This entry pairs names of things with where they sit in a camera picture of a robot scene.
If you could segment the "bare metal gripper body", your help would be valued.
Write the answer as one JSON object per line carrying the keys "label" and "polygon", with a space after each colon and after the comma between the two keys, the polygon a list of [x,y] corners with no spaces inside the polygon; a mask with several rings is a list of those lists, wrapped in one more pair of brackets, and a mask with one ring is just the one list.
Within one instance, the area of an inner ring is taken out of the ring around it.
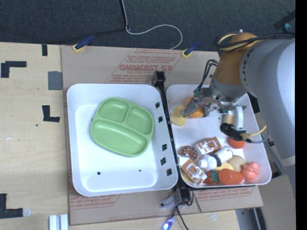
{"label": "bare metal gripper body", "polygon": [[197,104],[200,106],[233,110],[237,98],[228,97],[216,88],[202,88],[199,92]]}

